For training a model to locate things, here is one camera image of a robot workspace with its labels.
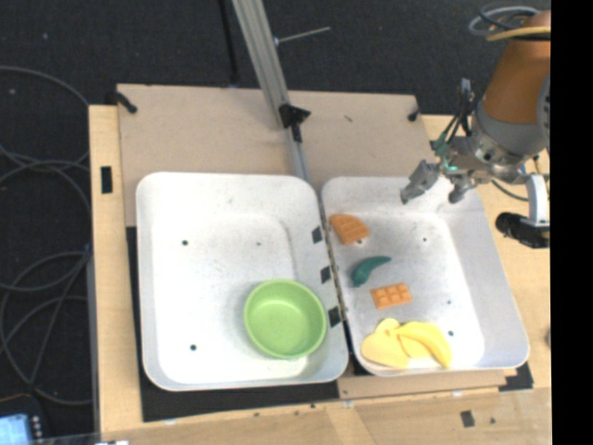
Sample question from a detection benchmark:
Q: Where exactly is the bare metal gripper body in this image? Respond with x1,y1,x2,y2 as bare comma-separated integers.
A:
436,133,529,185

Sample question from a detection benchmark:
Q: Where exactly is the white plastic tray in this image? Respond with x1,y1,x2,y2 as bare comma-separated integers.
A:
134,171,349,392
320,175,530,377

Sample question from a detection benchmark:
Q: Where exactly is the orange waffle wedge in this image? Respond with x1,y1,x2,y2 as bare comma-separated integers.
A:
329,213,372,246

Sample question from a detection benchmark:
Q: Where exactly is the dark green toy pepper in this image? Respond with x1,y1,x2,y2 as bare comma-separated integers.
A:
350,255,393,288

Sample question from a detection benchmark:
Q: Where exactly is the orange rectangular biscuit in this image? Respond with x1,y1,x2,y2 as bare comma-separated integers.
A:
370,283,413,311

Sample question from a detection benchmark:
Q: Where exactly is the thin black and white rod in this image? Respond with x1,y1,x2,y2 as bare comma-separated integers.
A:
318,195,349,328

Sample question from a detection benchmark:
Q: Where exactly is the yellow banana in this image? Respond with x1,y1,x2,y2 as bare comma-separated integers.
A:
397,321,453,369

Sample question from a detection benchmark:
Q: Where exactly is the yellow toy chip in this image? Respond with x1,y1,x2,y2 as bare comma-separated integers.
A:
360,317,410,369

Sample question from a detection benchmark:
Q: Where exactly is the green bowl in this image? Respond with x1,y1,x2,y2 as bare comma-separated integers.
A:
243,278,328,360

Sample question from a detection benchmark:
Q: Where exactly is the brown cardboard board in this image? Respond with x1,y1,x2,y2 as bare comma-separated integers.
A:
115,83,519,401

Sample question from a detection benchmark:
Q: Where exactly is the black cylinder on white bracket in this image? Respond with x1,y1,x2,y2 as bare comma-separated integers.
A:
495,173,551,248

